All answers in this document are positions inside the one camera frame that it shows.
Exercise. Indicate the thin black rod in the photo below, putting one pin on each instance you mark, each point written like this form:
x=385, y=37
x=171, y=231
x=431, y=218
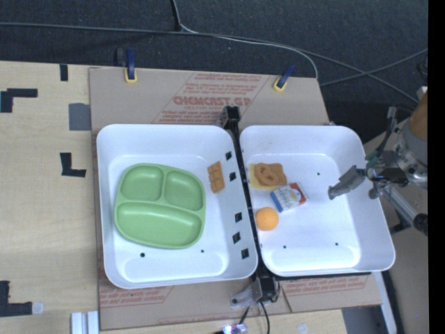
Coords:
x=245, y=186

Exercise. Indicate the orange waffle biscuit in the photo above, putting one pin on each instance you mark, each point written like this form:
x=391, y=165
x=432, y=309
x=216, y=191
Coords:
x=216, y=177

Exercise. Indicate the brown pretzel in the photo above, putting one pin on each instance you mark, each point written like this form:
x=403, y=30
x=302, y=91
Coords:
x=269, y=174

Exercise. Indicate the blue white red carton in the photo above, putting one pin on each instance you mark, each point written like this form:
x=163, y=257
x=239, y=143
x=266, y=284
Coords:
x=288, y=197

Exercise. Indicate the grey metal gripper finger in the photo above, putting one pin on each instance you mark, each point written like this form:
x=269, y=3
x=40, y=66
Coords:
x=373, y=193
x=347, y=183

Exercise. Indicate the orange ball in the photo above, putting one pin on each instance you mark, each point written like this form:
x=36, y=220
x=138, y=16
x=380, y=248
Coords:
x=267, y=218

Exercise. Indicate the black cylinder on white bracket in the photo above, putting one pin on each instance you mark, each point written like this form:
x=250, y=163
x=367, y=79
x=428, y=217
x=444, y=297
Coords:
x=421, y=223

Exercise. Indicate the green divided plate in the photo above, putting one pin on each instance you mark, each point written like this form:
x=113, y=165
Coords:
x=160, y=207

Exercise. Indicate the brown cardboard board red print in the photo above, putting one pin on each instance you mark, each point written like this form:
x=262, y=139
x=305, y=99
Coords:
x=146, y=96

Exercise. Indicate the white plastic tray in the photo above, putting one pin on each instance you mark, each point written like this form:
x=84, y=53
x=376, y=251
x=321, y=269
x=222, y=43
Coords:
x=167, y=141
x=313, y=228

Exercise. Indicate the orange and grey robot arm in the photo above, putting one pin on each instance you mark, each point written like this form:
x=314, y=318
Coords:
x=420, y=124

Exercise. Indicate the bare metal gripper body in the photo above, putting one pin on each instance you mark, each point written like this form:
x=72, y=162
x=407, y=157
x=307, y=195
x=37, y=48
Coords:
x=400, y=172

